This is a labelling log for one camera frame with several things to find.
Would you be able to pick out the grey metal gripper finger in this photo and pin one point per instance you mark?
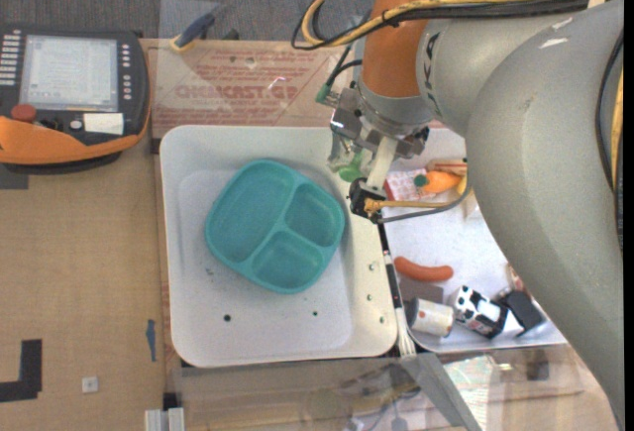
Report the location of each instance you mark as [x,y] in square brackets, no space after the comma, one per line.
[367,161]
[338,150]

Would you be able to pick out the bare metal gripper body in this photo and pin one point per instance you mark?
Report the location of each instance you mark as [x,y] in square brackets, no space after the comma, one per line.
[352,118]

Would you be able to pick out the small green toy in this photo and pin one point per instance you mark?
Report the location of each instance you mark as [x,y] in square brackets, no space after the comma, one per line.
[350,172]

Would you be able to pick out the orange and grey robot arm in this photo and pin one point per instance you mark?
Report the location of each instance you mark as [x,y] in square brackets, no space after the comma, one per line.
[525,132]

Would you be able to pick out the red and white packet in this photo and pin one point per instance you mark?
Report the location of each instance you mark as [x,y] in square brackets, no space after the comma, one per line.
[401,186]

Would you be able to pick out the orange carrot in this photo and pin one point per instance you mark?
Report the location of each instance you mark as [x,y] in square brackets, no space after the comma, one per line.
[440,181]

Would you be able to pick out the brown striped bread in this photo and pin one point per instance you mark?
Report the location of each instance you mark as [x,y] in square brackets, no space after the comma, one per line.
[448,166]

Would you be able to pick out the yellow banana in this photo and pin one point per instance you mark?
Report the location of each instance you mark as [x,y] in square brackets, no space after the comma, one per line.
[463,185]

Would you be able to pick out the green divided plate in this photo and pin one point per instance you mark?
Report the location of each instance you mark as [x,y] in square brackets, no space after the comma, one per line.
[257,216]

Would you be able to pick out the white plastic tray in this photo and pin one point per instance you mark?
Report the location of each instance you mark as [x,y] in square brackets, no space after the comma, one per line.
[446,236]
[277,320]

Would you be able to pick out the brown cardboard board red print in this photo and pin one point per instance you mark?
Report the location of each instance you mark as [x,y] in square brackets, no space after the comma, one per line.
[238,87]

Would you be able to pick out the thin black and white rod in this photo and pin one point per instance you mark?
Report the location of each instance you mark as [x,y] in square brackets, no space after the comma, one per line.
[393,280]

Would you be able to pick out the orange sausage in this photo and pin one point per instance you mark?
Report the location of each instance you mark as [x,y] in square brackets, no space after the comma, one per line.
[423,270]

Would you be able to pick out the white can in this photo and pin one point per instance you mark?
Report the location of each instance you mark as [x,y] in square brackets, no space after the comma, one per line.
[432,317]

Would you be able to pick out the black and white carton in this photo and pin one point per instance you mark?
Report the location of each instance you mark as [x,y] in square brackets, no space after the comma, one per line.
[478,312]

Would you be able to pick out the black box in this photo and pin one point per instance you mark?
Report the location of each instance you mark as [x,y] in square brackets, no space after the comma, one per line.
[525,310]

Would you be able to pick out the black cylinder on white bracket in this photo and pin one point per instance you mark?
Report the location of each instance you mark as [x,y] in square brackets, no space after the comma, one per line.
[365,198]

